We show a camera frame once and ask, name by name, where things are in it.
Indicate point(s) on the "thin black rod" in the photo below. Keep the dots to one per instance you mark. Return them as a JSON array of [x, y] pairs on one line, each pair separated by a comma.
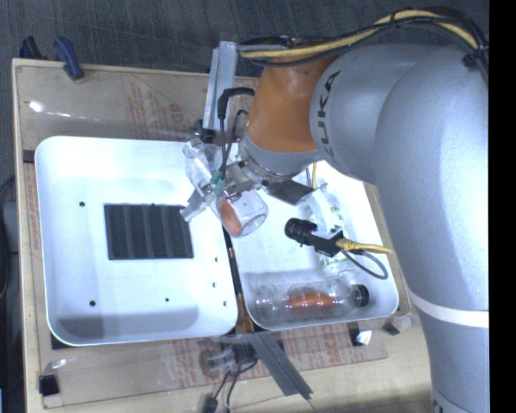
[[237, 282]]

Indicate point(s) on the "brown cardboard board red print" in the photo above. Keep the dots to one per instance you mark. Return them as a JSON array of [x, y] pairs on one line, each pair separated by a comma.
[[318, 351]]

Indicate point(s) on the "black ribbed rectangular panel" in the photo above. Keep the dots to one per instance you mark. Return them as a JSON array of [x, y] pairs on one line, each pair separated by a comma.
[[148, 231]]

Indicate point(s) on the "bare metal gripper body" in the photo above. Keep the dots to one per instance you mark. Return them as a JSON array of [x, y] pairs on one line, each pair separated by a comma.
[[245, 179]]

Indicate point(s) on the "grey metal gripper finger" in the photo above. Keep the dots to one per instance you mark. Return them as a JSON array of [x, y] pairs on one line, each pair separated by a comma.
[[195, 205]]

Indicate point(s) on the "clear plastic bottle black cap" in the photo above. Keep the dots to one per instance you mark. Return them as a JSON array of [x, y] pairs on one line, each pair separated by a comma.
[[348, 297]]

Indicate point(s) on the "white plastic tray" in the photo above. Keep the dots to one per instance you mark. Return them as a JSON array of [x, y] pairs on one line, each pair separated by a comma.
[[133, 299], [284, 269]]

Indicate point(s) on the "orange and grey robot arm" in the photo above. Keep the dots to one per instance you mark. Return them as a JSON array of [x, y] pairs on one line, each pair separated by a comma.
[[434, 166]]

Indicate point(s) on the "black cylinder on white bracket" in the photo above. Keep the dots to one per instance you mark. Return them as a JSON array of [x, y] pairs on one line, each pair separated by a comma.
[[303, 230]]

